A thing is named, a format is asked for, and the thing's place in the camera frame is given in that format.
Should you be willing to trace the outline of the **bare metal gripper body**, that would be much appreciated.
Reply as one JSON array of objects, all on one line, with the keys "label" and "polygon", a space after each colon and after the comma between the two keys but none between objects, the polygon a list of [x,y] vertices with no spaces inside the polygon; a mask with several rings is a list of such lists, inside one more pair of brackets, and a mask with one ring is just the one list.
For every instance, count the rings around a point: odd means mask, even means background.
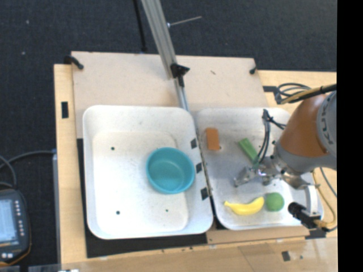
[{"label": "bare metal gripper body", "polygon": [[287,172],[287,167],[273,159],[263,159],[255,163],[251,168],[251,177],[259,177],[264,186],[269,185],[273,179],[280,178]]}]

